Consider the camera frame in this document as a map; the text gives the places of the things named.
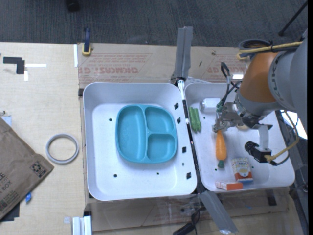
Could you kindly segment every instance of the white ring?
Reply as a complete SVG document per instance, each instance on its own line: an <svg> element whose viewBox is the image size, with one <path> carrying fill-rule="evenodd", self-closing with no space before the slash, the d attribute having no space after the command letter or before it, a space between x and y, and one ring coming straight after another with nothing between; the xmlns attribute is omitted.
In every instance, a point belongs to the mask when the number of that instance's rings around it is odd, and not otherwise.
<svg viewBox="0 0 313 235"><path fill-rule="evenodd" d="M52 157L52 155L50 154L50 151L49 151L50 145L51 145L51 143L52 143L53 141L55 141L55 140L58 139L58 138L67 138L67 139L70 139L70 140L72 140L72 141L74 142L74 144L75 144L75 146L76 146L76 150L75 150L74 155L71 156L69 159L58 160L58 159L55 159L54 157ZM54 162L54 163L56 163L56 164L59 164L59 165L60 165L60 164L61 164L61 165L66 165L66 164L68 164L69 162L72 162L72 161L77 157L78 151L79 151L79 144L78 144L78 141L76 140L75 137L73 137L72 135L67 134L67 133L60 133L60 134L57 134L57 135L52 136L52 137L48 140L47 144L45 145L45 152L46 152L48 158L49 158L52 162Z"/></svg>

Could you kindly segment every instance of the cardboard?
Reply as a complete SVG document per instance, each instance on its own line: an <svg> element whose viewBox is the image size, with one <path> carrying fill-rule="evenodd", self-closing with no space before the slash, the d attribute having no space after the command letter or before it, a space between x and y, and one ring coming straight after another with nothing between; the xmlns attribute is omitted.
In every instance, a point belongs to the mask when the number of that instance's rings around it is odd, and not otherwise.
<svg viewBox="0 0 313 235"><path fill-rule="evenodd" d="M54 166L0 118L0 219L32 191Z"/></svg>

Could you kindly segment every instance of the black connector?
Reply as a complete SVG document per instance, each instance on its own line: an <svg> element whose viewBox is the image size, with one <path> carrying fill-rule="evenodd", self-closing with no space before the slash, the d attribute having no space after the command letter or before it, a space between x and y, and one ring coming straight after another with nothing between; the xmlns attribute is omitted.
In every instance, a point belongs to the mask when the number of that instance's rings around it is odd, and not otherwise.
<svg viewBox="0 0 313 235"><path fill-rule="evenodd" d="M267 159L265 158L265 155L270 155L272 154L271 151L260 151L258 150L256 147L259 147L259 145L257 143L254 142L247 142L245 144L245 150L254 157L254 159L256 161L258 161L259 163L267 163Z"/></svg>

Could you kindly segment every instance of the yellow cable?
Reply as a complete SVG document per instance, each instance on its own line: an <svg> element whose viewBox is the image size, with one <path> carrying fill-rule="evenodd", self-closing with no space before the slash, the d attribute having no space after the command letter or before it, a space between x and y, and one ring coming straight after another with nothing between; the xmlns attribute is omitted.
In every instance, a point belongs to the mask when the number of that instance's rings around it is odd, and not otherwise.
<svg viewBox="0 0 313 235"><path fill-rule="evenodd" d="M281 49L281 48L299 46L300 44L302 44L302 41L301 42L281 44L281 45L268 46L268 47L263 47L263 48L241 49L241 50L239 50L239 52L240 53L256 53L256 52L267 51L267 50L272 50L272 49Z"/></svg>
<svg viewBox="0 0 313 235"><path fill-rule="evenodd" d="M292 127L293 127L293 129L294 129L294 131L295 131L295 134L296 134L296 139L295 139L295 141L294 141L291 145L289 145L288 147L286 147L286 148L283 149L282 151L278 152L277 154L275 154L275 155L273 155L273 156L265 155L264 157L267 159L268 162L271 162L272 160L274 160L274 159L276 159L277 157L279 157L280 155L282 155L285 151L287 151L287 150L291 149L292 147L294 147L294 146L299 142L299 140L300 140L299 135L298 135L297 128L295 127L295 125L294 125L292 119L290 118L290 116L288 115L287 111L285 111L285 114L287 115L287 117L288 117L290 123L292 124Z"/></svg>

